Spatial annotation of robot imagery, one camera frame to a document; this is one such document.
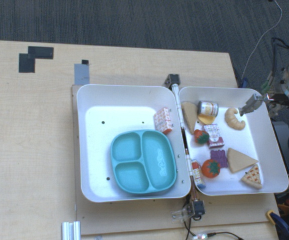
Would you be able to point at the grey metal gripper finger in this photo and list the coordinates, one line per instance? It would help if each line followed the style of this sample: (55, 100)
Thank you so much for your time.
(250, 105)

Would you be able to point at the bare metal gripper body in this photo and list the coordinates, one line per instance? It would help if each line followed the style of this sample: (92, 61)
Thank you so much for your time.
(279, 102)

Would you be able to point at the beige croissant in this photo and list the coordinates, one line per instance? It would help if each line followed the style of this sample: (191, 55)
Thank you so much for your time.
(233, 121)

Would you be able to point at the white plastic tray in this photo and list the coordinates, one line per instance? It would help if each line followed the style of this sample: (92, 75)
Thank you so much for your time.
(267, 139)
(97, 144)

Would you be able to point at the small silver and yellow can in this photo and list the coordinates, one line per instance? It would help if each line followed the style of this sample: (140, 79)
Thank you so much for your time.
(208, 108)

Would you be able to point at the yellow cheese slice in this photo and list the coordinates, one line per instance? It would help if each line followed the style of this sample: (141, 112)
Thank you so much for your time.
(206, 119)

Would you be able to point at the pink and white carton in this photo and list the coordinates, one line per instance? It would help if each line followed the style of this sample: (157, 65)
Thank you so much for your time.
(214, 136)

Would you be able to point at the tan triangular bread slice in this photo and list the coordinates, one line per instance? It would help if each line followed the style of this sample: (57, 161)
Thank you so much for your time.
(190, 116)
(238, 161)

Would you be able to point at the small orange tomato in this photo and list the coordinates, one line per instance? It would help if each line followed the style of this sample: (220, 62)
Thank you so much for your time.
(200, 137)

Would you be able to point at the purple grapes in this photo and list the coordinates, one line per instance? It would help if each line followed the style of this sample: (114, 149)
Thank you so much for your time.
(219, 157)

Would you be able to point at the thin black and white rod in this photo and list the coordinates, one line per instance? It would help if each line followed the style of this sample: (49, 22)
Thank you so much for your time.
(179, 109)

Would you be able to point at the pizza slice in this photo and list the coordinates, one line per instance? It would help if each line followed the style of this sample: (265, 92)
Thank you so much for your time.
(253, 177)

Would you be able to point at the large orange tomato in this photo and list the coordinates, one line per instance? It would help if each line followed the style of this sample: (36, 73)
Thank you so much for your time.
(210, 169)

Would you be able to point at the small orange and blue carton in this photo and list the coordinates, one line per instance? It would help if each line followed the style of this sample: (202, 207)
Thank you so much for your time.
(197, 174)

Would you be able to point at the orange patterned carton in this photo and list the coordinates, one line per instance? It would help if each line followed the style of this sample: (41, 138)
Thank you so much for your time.
(162, 120)

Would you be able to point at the teal divided plate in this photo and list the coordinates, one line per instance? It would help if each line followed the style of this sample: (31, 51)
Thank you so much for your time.
(157, 159)

